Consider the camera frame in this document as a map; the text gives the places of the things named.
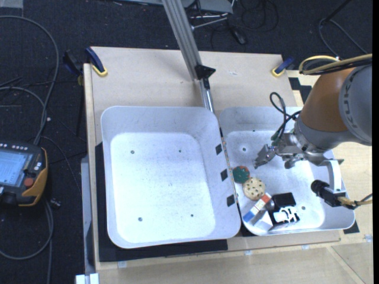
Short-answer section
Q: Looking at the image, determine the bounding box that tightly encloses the black box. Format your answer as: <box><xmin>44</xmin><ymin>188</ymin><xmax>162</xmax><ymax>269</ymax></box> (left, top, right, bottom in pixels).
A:
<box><xmin>271</xmin><ymin>192</ymin><xmax>297</xmax><ymax>212</ymax></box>

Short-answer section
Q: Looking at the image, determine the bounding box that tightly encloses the pale wood board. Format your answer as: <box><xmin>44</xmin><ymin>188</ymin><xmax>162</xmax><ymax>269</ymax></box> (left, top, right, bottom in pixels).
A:
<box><xmin>89</xmin><ymin>46</ymin><xmax>341</xmax><ymax>270</ymax></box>

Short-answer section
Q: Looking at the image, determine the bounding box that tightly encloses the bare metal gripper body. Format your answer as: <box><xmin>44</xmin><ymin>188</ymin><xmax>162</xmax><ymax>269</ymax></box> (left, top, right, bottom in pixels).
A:
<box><xmin>273</xmin><ymin>131</ymin><xmax>324</xmax><ymax>164</ymax></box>

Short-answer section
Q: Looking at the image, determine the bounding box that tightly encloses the green round doughnut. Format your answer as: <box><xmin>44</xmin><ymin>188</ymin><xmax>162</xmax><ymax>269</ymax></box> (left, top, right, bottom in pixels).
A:
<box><xmin>232</xmin><ymin>165</ymin><xmax>251</xmax><ymax>184</ymax></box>

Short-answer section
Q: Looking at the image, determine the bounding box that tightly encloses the black cylinder on white bracket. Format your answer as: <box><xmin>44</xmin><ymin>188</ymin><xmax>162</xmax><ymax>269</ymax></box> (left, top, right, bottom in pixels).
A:
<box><xmin>310</xmin><ymin>158</ymin><xmax>347</xmax><ymax>208</ymax></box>

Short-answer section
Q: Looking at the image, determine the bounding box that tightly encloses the black and white packet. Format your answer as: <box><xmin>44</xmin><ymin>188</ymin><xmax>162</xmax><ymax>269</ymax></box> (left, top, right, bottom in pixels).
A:
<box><xmin>272</xmin><ymin>206</ymin><xmax>301</xmax><ymax>226</ymax></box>

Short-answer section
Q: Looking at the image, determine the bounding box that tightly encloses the white grey carton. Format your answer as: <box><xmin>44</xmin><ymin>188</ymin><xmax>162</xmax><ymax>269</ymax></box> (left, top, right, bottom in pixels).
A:
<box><xmin>252</xmin><ymin>210</ymin><xmax>274</xmax><ymax>232</ymax></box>

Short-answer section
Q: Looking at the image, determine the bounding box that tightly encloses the beige chocolate chip biscuit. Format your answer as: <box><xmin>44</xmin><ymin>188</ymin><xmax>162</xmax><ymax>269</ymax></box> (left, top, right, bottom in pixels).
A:
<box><xmin>242</xmin><ymin>177</ymin><xmax>266</xmax><ymax>202</ymax></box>

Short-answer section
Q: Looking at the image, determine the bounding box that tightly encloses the white red blue carton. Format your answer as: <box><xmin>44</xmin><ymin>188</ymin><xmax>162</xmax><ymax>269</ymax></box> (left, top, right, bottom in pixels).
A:
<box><xmin>242</xmin><ymin>193</ymin><xmax>273</xmax><ymax>223</ymax></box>

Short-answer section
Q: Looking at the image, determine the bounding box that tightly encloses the white plastic tray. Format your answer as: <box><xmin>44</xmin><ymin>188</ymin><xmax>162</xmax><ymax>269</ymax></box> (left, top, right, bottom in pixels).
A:
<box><xmin>219</xmin><ymin>106</ymin><xmax>356</xmax><ymax>237</ymax></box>
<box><xmin>100</xmin><ymin>105</ymin><xmax>242</xmax><ymax>250</ymax></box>

